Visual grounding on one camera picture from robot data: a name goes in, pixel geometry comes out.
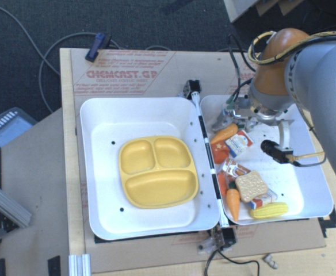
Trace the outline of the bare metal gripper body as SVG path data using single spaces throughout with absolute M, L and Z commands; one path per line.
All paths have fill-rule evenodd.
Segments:
M 272 110 L 260 104 L 254 97 L 250 95 L 230 96 L 226 100 L 223 113 L 227 113 L 232 117 L 232 122 L 238 126 L 240 119 L 255 118 L 259 123 L 266 125 L 277 125 L 277 117 L 282 114 L 282 111 Z

